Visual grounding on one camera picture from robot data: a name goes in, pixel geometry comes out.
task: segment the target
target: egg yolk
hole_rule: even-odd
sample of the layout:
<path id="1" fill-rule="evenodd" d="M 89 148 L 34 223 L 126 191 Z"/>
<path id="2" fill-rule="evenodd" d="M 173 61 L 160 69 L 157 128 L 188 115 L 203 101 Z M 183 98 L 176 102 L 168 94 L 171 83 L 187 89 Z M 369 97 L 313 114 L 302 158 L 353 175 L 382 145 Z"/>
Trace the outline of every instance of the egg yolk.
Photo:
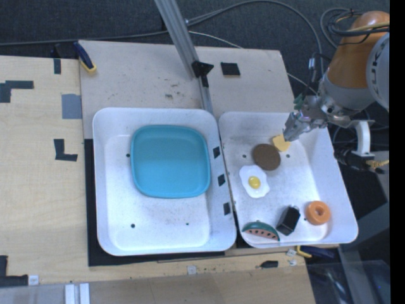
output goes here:
<path id="1" fill-rule="evenodd" d="M 254 175 L 249 177 L 248 183 L 249 183 L 249 186 L 251 186 L 253 189 L 257 189 L 258 187 L 260 187 L 260 184 L 261 184 L 260 179 Z"/>

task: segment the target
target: brown disc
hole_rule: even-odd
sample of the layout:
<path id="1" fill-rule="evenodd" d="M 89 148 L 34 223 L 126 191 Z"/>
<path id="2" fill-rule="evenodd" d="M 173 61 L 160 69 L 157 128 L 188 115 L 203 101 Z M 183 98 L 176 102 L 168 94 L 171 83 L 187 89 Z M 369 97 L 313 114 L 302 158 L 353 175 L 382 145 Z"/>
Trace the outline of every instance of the brown disc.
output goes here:
<path id="1" fill-rule="evenodd" d="M 278 149 L 270 144 L 256 145 L 252 155 L 255 164 L 267 171 L 277 169 L 281 162 Z"/>

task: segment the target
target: orange donut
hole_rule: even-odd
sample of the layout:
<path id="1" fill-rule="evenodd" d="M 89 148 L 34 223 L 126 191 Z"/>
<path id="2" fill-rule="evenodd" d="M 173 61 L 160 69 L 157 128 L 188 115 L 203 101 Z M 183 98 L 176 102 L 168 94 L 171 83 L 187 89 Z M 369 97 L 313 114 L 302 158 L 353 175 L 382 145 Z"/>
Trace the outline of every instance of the orange donut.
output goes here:
<path id="1" fill-rule="evenodd" d="M 321 225 L 330 220 L 330 210 L 324 202 L 316 200 L 306 207 L 305 216 L 309 223 Z"/>

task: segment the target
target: white tray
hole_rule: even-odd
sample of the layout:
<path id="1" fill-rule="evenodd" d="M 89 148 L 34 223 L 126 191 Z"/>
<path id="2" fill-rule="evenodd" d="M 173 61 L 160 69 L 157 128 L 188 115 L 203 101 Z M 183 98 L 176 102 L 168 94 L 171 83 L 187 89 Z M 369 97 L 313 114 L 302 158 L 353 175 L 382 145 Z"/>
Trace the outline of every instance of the white tray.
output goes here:
<path id="1" fill-rule="evenodd" d="M 358 235 L 354 216 L 327 129 L 304 133 L 281 152 L 281 164 L 265 171 L 270 192 L 263 198 L 250 197 L 239 177 L 244 165 L 253 165 L 252 149 L 259 143 L 272 144 L 282 134 L 288 113 L 228 112 L 219 120 L 225 163 L 240 233 L 255 248 L 275 248 L 304 244 L 350 243 Z M 305 219 L 310 201 L 324 201 L 332 213 L 328 223 L 312 225 Z M 245 224 L 257 220 L 276 228 L 287 206 L 299 208 L 301 217 L 295 231 L 280 241 L 242 232 Z"/>
<path id="2" fill-rule="evenodd" d="M 130 143 L 134 132 L 146 125 L 182 125 L 204 136 L 211 165 L 211 184 L 204 194 L 163 199 L 144 196 L 136 189 Z M 104 108 L 94 115 L 93 139 L 97 238 L 104 251 L 115 256 L 190 253 L 225 251 L 234 244 L 230 190 L 212 114 L 204 110 Z"/>

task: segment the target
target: fried egg toy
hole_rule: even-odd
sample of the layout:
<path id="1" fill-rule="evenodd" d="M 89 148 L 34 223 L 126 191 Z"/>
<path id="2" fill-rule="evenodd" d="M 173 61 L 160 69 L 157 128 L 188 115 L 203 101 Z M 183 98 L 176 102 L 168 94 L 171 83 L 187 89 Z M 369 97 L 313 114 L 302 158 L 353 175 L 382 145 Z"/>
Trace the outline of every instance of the fried egg toy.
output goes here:
<path id="1" fill-rule="evenodd" d="M 270 190 L 267 175 L 258 165 L 245 165 L 239 170 L 239 177 L 250 197 L 264 197 Z"/>

